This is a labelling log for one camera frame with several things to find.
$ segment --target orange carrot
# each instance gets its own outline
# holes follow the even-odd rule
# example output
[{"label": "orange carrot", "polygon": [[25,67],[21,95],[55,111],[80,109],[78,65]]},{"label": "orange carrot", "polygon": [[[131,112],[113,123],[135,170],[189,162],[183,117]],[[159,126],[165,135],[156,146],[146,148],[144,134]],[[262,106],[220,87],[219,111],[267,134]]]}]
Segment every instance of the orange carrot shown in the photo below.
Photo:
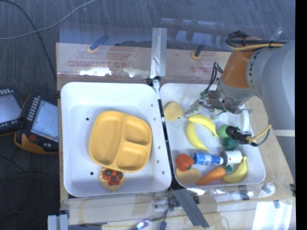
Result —
[{"label": "orange carrot", "polygon": [[215,169],[209,171],[204,177],[202,177],[197,185],[204,185],[209,182],[213,182],[222,178],[226,174],[226,169],[222,166],[216,167]]}]

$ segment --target divided yellow plate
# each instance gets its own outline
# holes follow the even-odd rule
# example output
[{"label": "divided yellow plate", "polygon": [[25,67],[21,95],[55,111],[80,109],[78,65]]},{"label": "divided yellow plate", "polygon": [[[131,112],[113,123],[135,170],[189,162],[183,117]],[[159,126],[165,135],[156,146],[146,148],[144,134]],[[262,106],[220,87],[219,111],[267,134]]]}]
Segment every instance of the divided yellow plate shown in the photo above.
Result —
[{"label": "divided yellow plate", "polygon": [[152,141],[152,130],[144,120],[123,112],[105,111],[95,120],[89,154],[102,167],[136,172],[146,165]]}]

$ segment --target controller screen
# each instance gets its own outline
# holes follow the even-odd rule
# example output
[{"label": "controller screen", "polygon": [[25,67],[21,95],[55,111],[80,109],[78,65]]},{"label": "controller screen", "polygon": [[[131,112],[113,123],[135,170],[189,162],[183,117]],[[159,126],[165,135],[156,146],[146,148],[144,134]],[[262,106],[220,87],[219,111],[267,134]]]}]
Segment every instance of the controller screen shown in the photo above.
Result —
[{"label": "controller screen", "polygon": [[21,108],[12,94],[0,96],[0,124],[19,117]]},{"label": "controller screen", "polygon": [[31,132],[58,142],[58,107],[42,100],[39,105]]}]

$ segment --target dark floor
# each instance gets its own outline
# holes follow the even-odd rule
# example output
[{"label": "dark floor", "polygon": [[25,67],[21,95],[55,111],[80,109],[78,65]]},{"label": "dark floor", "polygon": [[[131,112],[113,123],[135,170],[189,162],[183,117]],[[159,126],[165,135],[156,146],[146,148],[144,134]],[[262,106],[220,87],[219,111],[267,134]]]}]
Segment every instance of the dark floor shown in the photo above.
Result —
[{"label": "dark floor", "polygon": [[[6,39],[51,26],[88,1],[0,0],[0,88],[16,88],[23,100],[31,92],[54,97],[56,42],[92,42],[101,26],[127,46],[150,47],[153,27],[167,28],[169,47],[181,49],[202,35],[204,50],[229,51],[224,39],[237,30],[270,39],[281,27],[279,40],[295,40],[295,0],[96,0],[39,34]],[[48,215],[59,213],[58,156],[27,152],[13,140],[0,137],[0,229],[47,229]]]}]

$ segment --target banana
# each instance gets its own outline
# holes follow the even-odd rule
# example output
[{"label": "banana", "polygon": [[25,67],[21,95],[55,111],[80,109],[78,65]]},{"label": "banana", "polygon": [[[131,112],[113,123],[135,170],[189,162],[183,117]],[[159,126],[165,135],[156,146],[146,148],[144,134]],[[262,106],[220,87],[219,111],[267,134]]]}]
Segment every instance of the banana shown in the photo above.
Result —
[{"label": "banana", "polygon": [[189,142],[196,148],[199,149],[205,149],[206,151],[209,151],[209,149],[205,146],[205,144],[198,138],[195,127],[192,122],[188,122],[188,125],[186,127],[186,134],[188,137]]},{"label": "banana", "polygon": [[200,123],[206,126],[207,129],[209,129],[214,134],[214,136],[218,136],[216,132],[215,123],[209,117],[201,115],[201,114],[195,114],[195,115],[188,117],[188,120],[191,122]]},{"label": "banana", "polygon": [[246,156],[243,156],[242,162],[239,164],[238,168],[234,172],[225,175],[223,180],[228,183],[236,183],[241,181],[247,172]]}]

